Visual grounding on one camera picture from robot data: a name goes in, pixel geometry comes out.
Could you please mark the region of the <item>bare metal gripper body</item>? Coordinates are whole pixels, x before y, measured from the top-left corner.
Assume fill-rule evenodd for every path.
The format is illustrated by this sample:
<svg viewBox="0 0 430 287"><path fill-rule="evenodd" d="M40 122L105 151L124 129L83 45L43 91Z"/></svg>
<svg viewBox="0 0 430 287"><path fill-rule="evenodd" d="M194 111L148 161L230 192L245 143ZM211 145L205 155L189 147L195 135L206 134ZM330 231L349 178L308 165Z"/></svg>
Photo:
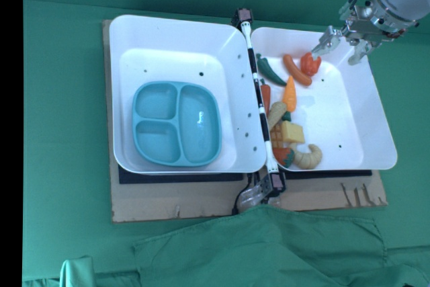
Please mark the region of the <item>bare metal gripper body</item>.
<svg viewBox="0 0 430 287"><path fill-rule="evenodd" d="M401 37L419 22L419 0L367 0L365 5L347 2L339 10L345 22L343 36L372 44Z"/></svg>

